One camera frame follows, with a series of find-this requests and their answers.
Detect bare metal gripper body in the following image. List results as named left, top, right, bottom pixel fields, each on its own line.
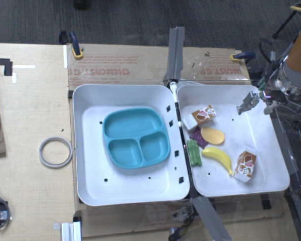
left=259, top=74, right=301, bottom=105

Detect white plastic tray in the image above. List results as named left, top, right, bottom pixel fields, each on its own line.
left=177, top=84, right=291, bottom=198
left=72, top=84, right=191, bottom=207

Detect orange flat oval chip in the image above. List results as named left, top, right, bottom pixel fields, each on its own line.
left=200, top=126, right=226, bottom=146

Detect brown and white carton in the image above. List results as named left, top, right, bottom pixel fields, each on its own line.
left=233, top=151, right=257, bottom=183
left=182, top=104, right=217, bottom=132

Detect yellow banana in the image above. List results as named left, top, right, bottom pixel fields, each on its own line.
left=201, top=147, right=234, bottom=176

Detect purple grapes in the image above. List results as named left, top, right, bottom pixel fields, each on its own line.
left=189, top=127, right=209, bottom=149

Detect green toy asparagus bundle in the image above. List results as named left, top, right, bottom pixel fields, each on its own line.
left=186, top=139, right=203, bottom=167

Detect blue divided plate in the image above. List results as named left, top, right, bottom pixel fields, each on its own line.
left=102, top=106, right=172, bottom=170

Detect brown cardboard board, red print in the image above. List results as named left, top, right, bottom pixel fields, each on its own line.
left=66, top=43, right=286, bottom=238

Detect black caster wheel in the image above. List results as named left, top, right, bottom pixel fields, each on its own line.
left=73, top=0, right=89, bottom=11

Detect white tape roll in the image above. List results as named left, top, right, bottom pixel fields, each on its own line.
left=39, top=136, right=73, bottom=169

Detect black cylinder on white bracket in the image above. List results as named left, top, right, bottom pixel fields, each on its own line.
left=291, top=120, right=301, bottom=137

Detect grey handled scissors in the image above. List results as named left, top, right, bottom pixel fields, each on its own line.
left=0, top=157, right=13, bottom=229

